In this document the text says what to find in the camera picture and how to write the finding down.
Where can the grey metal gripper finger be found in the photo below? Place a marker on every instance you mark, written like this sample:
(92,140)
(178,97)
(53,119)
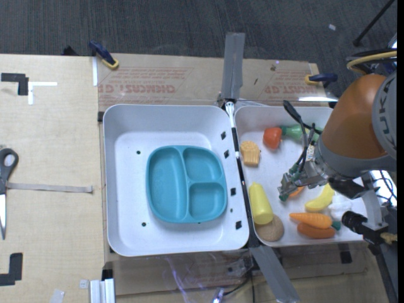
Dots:
(287,178)
(282,190)

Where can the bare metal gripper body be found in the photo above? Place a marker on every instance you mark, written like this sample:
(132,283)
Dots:
(307,177)

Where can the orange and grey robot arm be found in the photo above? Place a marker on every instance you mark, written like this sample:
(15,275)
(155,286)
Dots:
(353,128)

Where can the white plastic tray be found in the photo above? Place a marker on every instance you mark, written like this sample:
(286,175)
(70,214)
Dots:
(132,181)
(274,175)

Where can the small orange toy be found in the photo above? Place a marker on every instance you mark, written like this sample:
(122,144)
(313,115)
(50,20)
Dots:
(296,192)

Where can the yellow toy bottle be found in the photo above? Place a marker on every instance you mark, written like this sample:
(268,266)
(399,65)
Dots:
(260,205)

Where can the yellow banana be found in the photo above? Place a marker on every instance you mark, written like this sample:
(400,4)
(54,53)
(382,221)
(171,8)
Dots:
(320,202)

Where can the orange carrot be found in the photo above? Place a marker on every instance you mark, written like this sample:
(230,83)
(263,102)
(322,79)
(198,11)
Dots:
(311,219)

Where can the tan toy biscuit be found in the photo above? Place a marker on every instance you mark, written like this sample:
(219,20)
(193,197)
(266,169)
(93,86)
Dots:
(273,232)

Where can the red-orange toy pepper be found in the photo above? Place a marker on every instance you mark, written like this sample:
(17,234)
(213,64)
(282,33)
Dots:
(272,137)

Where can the yellow toy fries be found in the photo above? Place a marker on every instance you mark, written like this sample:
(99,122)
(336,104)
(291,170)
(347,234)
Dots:
(250,155)

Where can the white crumpled toy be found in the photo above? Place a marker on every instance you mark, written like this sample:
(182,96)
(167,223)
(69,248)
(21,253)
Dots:
(339,208)

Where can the green toy bottle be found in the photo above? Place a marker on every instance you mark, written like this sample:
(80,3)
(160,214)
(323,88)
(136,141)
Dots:
(293,132)

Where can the orange toy sausage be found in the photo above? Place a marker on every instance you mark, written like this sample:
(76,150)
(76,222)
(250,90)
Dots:
(315,233)

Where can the blue divided plate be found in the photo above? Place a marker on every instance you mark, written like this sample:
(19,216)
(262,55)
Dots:
(170,185)

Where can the brown cardboard board red print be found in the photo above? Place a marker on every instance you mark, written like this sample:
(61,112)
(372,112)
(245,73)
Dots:
(195,84)

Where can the black cylinder on white bracket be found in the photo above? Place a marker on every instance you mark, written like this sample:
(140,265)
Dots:
(354,221)

